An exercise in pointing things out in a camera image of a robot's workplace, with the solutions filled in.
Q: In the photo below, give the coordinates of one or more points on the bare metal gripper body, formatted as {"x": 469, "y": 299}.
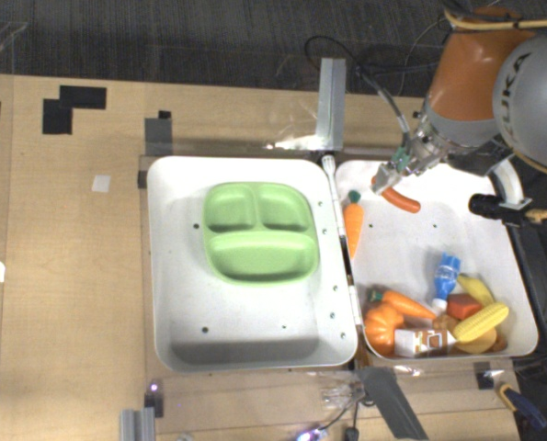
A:
{"x": 422, "y": 152}

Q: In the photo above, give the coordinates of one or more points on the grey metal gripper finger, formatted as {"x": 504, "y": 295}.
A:
{"x": 381, "y": 180}
{"x": 398, "y": 176}

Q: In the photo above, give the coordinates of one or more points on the orange sausage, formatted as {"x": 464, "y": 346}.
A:
{"x": 404, "y": 202}

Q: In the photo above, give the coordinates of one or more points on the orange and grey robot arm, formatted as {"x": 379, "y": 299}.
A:
{"x": 466, "y": 76}

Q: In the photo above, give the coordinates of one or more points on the short orange carrot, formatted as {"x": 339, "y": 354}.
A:
{"x": 353, "y": 225}

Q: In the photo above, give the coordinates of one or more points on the white plastic tray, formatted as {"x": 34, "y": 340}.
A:
{"x": 406, "y": 255}
{"x": 236, "y": 324}

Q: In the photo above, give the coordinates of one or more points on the clear bottle with blue label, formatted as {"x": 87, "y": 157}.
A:
{"x": 445, "y": 276}

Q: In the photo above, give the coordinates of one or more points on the long orange carrot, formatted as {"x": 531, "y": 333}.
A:
{"x": 404, "y": 304}

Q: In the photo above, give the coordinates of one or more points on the yellow banana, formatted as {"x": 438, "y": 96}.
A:
{"x": 477, "y": 287}

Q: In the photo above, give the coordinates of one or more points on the green divided plate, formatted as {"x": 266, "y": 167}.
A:
{"x": 261, "y": 255}

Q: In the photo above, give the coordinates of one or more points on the red block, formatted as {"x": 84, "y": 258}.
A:
{"x": 461, "y": 307}

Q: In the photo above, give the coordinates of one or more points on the orange pumpkin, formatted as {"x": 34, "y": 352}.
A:
{"x": 379, "y": 331}

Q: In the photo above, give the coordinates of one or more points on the brown bread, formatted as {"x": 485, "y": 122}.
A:
{"x": 444, "y": 323}

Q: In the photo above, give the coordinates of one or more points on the white and brown carton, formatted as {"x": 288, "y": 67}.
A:
{"x": 413, "y": 342}

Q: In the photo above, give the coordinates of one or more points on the yellow corn cob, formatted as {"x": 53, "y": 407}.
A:
{"x": 482, "y": 321}

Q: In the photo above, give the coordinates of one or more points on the black cylinder on white bracket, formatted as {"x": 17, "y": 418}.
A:
{"x": 484, "y": 205}

